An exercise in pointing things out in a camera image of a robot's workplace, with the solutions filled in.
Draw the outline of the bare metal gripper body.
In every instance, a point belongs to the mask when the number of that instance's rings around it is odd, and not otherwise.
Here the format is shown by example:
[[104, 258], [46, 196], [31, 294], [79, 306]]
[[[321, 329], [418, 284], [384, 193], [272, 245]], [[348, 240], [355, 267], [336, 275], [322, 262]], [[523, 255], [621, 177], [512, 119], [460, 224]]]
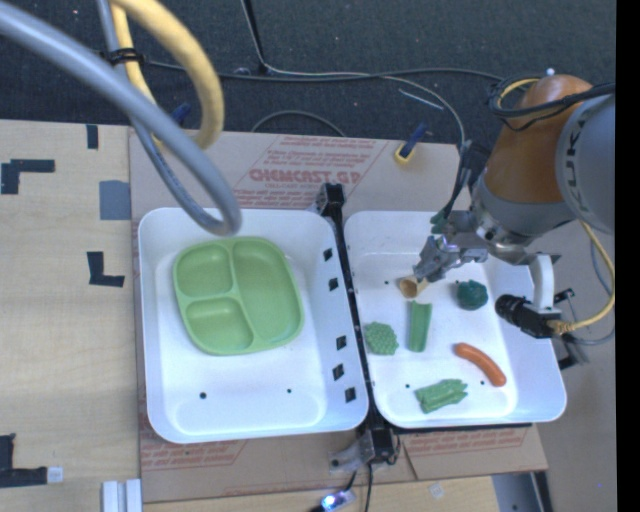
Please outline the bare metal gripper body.
[[459, 263], [483, 262], [489, 255], [513, 265], [528, 265], [535, 253], [532, 236], [509, 230], [486, 211], [452, 211], [441, 224], [439, 248]]

